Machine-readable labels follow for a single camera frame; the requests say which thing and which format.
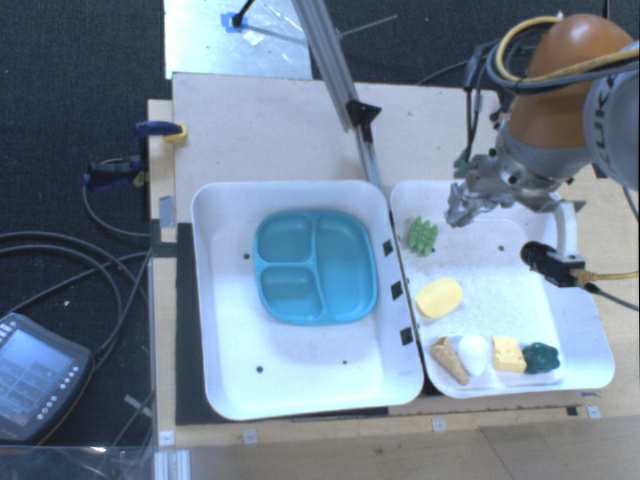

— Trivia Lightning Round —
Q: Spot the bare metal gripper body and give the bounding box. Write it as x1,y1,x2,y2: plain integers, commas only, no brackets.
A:
463,153,569,212

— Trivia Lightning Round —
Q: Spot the white plastic tray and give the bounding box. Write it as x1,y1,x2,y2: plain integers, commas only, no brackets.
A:
389,178,617,400
191,179,427,422

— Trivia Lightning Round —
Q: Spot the yellow oval toy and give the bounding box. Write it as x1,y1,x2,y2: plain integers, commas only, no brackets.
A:
414,276,465,321

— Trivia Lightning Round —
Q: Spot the thin black rod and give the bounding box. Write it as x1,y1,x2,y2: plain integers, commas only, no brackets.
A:
387,202,427,375

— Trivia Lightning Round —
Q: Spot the blue divided plate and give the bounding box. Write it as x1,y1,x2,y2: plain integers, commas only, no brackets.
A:
252,209,379,327

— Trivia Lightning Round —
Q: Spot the white toy egg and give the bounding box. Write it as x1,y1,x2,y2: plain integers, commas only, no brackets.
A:
457,332,492,378

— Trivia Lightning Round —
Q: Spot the yellow cheese wedge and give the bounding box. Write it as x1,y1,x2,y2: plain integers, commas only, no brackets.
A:
491,335,529,374

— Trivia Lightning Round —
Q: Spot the tan ice cream cone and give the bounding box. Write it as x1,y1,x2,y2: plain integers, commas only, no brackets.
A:
428,335,472,387

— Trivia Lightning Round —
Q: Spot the dark green broccoli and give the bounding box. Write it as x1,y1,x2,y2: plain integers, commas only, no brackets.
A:
521,341,562,376

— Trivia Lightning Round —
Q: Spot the pale wood board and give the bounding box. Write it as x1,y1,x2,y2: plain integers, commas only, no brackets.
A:
172,71,629,442

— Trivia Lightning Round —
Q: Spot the black cylinder on white bracket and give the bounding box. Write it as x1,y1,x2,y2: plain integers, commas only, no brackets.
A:
519,193,587,289

